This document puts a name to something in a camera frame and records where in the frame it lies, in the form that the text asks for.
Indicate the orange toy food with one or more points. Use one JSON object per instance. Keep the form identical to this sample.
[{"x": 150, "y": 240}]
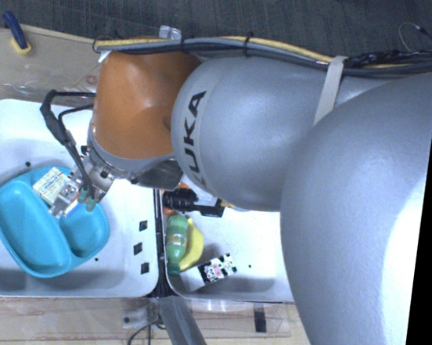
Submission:
[{"x": 167, "y": 211}]

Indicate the blue divided plate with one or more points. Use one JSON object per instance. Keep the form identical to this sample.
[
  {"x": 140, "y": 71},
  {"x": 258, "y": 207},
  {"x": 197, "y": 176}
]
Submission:
[{"x": 30, "y": 230}]

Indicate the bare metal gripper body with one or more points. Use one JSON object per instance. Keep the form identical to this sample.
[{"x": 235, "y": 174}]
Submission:
[{"x": 97, "y": 174}]

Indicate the yellow banana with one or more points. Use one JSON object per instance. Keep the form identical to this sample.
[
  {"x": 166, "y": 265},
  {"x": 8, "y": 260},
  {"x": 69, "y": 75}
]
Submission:
[{"x": 195, "y": 246}]

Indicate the black cylinder on white bracket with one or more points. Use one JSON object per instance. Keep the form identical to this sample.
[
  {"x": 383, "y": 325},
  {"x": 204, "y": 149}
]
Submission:
[{"x": 181, "y": 198}]

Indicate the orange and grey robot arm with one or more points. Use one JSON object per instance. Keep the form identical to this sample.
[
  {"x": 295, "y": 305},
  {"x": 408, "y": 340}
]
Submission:
[{"x": 267, "y": 143}]

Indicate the white plastic tray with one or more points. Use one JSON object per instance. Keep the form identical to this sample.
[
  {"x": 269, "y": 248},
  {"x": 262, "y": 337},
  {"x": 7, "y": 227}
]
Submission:
[
  {"x": 16, "y": 129},
  {"x": 257, "y": 248}
]

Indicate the green plastic bottle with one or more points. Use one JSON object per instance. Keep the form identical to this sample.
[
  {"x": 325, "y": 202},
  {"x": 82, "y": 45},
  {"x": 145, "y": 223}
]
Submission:
[{"x": 175, "y": 241}]

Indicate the black and white patterned carton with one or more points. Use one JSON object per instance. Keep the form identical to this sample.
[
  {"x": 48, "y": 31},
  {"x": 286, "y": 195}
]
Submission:
[{"x": 217, "y": 268}]

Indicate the white and yellow carton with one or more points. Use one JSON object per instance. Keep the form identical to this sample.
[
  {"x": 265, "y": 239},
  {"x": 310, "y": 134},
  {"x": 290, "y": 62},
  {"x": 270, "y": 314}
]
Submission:
[{"x": 49, "y": 184}]

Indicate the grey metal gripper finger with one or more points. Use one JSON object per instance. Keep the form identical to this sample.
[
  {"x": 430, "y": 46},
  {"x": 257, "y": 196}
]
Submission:
[{"x": 67, "y": 195}]

